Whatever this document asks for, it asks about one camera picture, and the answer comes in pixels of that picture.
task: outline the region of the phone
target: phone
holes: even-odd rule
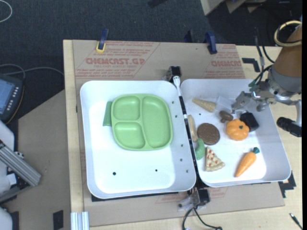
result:
[[[0,120],[8,121],[16,113],[23,96],[24,82],[0,74]]]

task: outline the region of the chocolate cookie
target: chocolate cookie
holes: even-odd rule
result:
[[[214,145],[220,140],[220,132],[212,124],[203,123],[197,129],[197,135],[206,145]]]

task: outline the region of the orange pumpkin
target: orange pumpkin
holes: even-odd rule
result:
[[[244,140],[249,133],[249,127],[240,119],[234,119],[227,123],[226,133],[234,140]]]

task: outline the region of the wooden table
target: wooden table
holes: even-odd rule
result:
[[[237,46],[240,58],[255,58],[259,60],[258,52],[254,46]],[[83,212],[83,187],[81,178],[81,163],[79,151],[78,118],[76,114],[76,88],[74,78],[74,58],[72,40],[63,41],[64,49],[64,69],[65,69],[65,92],[67,110],[67,129],[68,129],[68,150],[69,150],[69,170],[70,170],[70,189],[71,189],[71,211]],[[267,47],[267,53],[271,58],[276,59],[281,48]],[[246,78],[256,77],[254,68],[251,64],[243,64]],[[285,106],[280,103],[271,105],[273,117],[277,120],[281,116],[296,119],[295,107]],[[302,207],[302,139],[290,135],[278,129],[284,144],[288,159],[293,171],[296,182],[294,190],[286,191],[285,206],[278,208],[265,208],[249,211],[237,211],[222,214],[210,214],[202,216],[204,221],[210,225],[222,226],[224,230],[237,229],[299,229],[289,216],[293,213],[297,219],[303,222]],[[181,229],[182,218],[169,218],[164,220],[150,220],[136,223],[117,224],[108,226],[91,227],[93,230],[157,230],[157,229]],[[189,217],[186,227],[193,230],[206,229],[197,217]]]

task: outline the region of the black floor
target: black floor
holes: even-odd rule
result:
[[[0,65],[63,71],[63,39],[99,40],[109,28],[109,40],[183,42],[187,31],[203,42],[212,31],[217,43],[254,45],[255,27],[266,46],[288,20],[299,20],[302,0],[268,0],[252,13],[243,5],[229,13],[225,3],[205,16],[200,0],[4,0],[12,16],[0,23]],[[0,2],[0,21],[9,14]],[[1,67],[0,73],[17,71]],[[64,79],[49,69],[28,71],[25,93],[15,119],[64,89]]]

